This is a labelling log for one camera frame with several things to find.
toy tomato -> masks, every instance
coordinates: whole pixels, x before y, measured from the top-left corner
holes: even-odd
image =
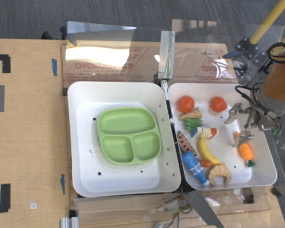
[[[183,96],[177,103],[177,108],[183,112],[188,113],[194,108],[194,100],[190,96]]]
[[[227,104],[221,97],[214,97],[211,101],[210,107],[215,112],[222,112],[227,109]]]

toy food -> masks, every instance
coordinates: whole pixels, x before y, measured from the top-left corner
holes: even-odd
[[[179,142],[179,146],[183,152],[191,151],[194,156],[197,155],[192,145],[189,143],[189,141],[186,139],[186,137],[183,135],[181,131],[177,133],[177,139]]]
[[[203,115],[202,115],[200,109],[197,107],[197,108],[195,108],[194,110],[189,111],[189,112],[187,112],[187,113],[181,115],[181,116],[179,117],[179,119],[180,119],[181,121],[183,121],[183,120],[185,120],[186,118],[197,119],[197,118],[202,118],[202,116],[203,116]]]
[[[251,148],[249,147],[249,145],[247,143],[243,143],[240,147],[239,147],[239,153],[242,156],[242,158],[246,161],[248,161],[248,167],[252,167],[255,166],[255,164],[252,161],[253,158],[253,153]]]
[[[195,176],[202,184],[202,186],[208,186],[209,180],[205,177],[204,168],[202,165],[194,158],[192,152],[186,152],[181,157],[182,161],[188,167],[190,173]]]
[[[205,139],[213,139],[219,134],[218,128],[213,127],[197,127],[191,132],[192,138],[203,137]]]
[[[178,101],[177,108],[183,113],[188,113],[194,109],[194,105],[194,100],[186,95]]]
[[[202,167],[211,167],[211,161],[197,159]]]
[[[186,118],[185,119],[186,130],[192,132],[197,127],[201,127],[203,125],[202,122],[203,121],[201,119]]]
[[[224,177],[225,184],[228,184],[232,178],[230,170],[223,164],[215,165],[211,168],[208,179],[212,186],[217,185],[217,183],[214,181],[214,178],[218,176]]]
[[[216,96],[212,99],[210,107],[215,112],[222,112],[227,109],[227,104],[223,98]]]
[[[210,161],[212,165],[222,164],[222,162],[220,162],[219,159],[215,157],[208,149],[205,138],[203,137],[199,138],[198,147],[199,147],[199,153],[201,154],[201,156],[205,160]]]

wooden table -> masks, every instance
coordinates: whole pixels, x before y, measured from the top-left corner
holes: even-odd
[[[0,62],[0,86],[4,86],[4,112],[0,112],[0,187],[10,184],[10,209],[0,213],[0,228],[58,228],[60,218],[68,217],[69,136],[61,56],[61,46],[65,43],[64,40],[0,39],[0,54],[11,58],[10,73],[2,73]],[[57,75],[53,59],[57,61]],[[285,227],[276,197],[269,188],[267,192],[271,209],[219,215],[219,219],[226,227],[237,224]],[[200,218],[180,221],[180,227],[204,225]]]

carrot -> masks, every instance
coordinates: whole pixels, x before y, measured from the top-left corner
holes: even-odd
[[[210,167],[212,164],[210,161],[197,159],[202,167]]]
[[[239,153],[242,156],[242,158],[246,161],[248,161],[248,167],[252,167],[255,166],[255,164],[252,161],[253,158],[253,153],[251,148],[249,147],[249,145],[247,143],[243,143],[240,147],[239,147]]]

white tray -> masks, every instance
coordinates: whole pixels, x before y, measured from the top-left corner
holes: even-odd
[[[76,82],[67,92],[71,130],[73,185],[84,197],[171,192],[181,181],[167,105],[162,89],[153,83]],[[162,151],[151,162],[117,165],[104,156],[97,119],[104,110],[145,107],[153,113]]]
[[[254,167],[247,167],[245,160],[239,155],[238,149],[232,147],[234,143],[234,132],[244,130],[248,115],[242,114],[237,120],[229,124],[224,124],[224,121],[228,119],[228,112],[235,103],[241,102],[243,109],[249,106],[248,101],[235,91],[235,86],[235,84],[175,83],[168,89],[176,133],[181,131],[197,152],[197,157],[200,157],[197,145],[198,139],[191,138],[190,132],[184,128],[184,122],[179,120],[179,116],[182,113],[177,109],[178,100],[184,95],[189,95],[194,99],[195,107],[199,107],[203,114],[203,127],[219,129],[219,135],[212,140],[207,140],[207,144],[210,151],[221,162],[225,163],[225,166],[228,167],[232,173],[232,179],[228,185],[223,184],[222,177],[216,177],[215,181],[218,184],[217,186],[213,187],[209,185],[203,187],[184,166],[185,177],[188,184],[197,190],[270,186],[275,183],[277,179],[276,167],[266,137],[258,128],[251,129],[251,133],[255,137],[249,141],[249,146],[254,153],[253,162],[256,164]],[[226,101],[228,105],[227,110],[216,113],[210,108],[211,99],[215,96],[220,96]]]

